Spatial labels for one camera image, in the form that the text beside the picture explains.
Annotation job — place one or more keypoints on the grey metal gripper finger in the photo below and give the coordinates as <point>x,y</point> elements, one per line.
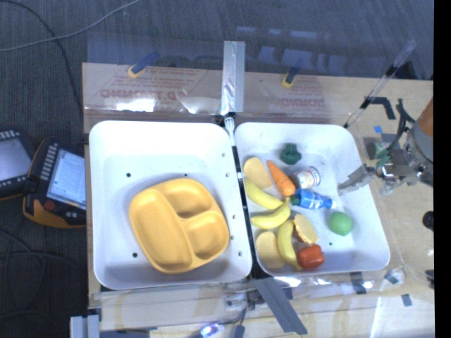
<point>356,180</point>

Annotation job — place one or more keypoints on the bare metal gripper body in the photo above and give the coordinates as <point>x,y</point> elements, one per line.
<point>401,169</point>

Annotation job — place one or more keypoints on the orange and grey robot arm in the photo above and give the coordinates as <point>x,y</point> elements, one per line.
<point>427,132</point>

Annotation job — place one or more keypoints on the green apple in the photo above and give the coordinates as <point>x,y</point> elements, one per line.
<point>340,223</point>

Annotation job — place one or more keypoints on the small white can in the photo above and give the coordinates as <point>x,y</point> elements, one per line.
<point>308,177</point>

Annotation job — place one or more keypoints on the blue bottle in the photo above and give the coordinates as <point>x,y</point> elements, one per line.
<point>311,200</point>

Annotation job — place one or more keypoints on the white plastic tray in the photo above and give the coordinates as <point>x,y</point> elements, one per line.
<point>359,245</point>
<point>116,146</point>

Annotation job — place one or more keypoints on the green broccoli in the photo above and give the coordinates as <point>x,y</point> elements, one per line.
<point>291,153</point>

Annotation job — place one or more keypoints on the yellow and brown biscuit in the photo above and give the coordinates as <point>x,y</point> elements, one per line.
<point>306,229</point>

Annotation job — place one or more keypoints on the orange carrot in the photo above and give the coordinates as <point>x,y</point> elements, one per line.
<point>282,180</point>

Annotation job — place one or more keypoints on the red bell pepper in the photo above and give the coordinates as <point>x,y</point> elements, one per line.
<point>310,256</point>

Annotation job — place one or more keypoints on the yellow banana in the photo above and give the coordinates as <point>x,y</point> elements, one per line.
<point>260,195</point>
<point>273,219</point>
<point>286,243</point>

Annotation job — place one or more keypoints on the yellow oval crisp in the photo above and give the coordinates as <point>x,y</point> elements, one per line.
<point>269,250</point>
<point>257,172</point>

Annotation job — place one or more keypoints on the yellow divided plate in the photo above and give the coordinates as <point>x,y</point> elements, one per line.
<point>165,224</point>

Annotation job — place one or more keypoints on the brown cardboard board red print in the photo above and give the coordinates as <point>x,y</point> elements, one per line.
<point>165,93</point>

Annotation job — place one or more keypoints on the black cylinder on white bracket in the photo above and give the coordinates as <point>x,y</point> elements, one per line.
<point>428,219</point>

